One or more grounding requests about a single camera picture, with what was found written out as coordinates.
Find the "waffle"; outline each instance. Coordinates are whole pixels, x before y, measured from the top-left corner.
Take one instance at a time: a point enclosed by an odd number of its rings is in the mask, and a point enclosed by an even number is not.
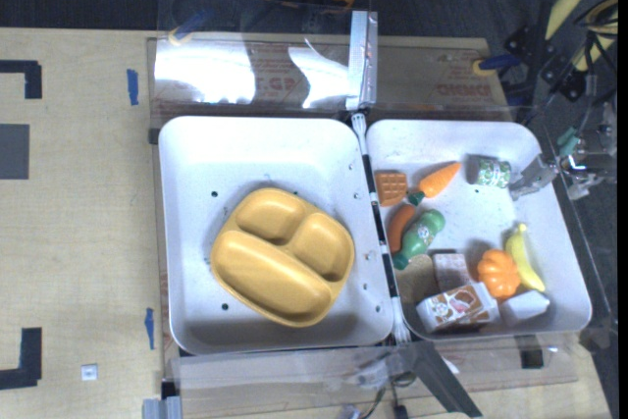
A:
[[[400,202],[408,191],[405,173],[378,172],[375,174],[375,188],[380,206],[393,206]]]

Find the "green bottle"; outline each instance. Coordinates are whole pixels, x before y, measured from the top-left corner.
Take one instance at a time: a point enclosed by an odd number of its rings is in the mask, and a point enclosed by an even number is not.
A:
[[[392,256],[394,267],[405,269],[410,259],[428,250],[436,234],[445,227],[445,217],[438,210],[428,210],[403,235],[401,250]]]

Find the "toy pumpkin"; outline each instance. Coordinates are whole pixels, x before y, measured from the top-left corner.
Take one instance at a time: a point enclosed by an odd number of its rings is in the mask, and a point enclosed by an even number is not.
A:
[[[485,251],[478,264],[478,275],[489,293],[498,300],[510,298],[521,285],[517,265],[503,250]]]

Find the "banana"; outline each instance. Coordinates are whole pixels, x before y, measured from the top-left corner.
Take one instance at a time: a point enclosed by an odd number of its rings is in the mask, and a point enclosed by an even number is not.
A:
[[[519,224],[517,230],[506,240],[505,248],[517,264],[521,283],[527,288],[545,291],[546,286],[541,278],[539,278],[539,275],[532,269],[530,262],[528,262],[526,245],[523,238],[523,233],[526,229],[525,224]]]

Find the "wooden table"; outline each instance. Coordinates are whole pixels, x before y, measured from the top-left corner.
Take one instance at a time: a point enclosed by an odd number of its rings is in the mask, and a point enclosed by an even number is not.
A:
[[[43,74],[42,99],[29,100],[23,75],[0,74],[0,124],[29,125],[30,141],[28,180],[0,180],[0,369],[19,366],[21,328],[40,327],[43,336],[42,377],[36,387],[0,391],[3,419],[136,418],[145,398],[160,395],[164,353],[147,141],[147,42],[154,36],[0,29],[0,58],[36,60]],[[127,70],[137,72],[136,105]],[[147,308],[154,310],[154,349]],[[471,397],[486,417],[609,417],[591,356],[578,344],[570,350],[572,382]],[[98,366],[98,378],[84,381],[81,366],[89,364]],[[405,403],[413,417],[444,412],[431,396]],[[337,416],[338,408],[253,417]],[[372,417],[391,412],[381,406]]]

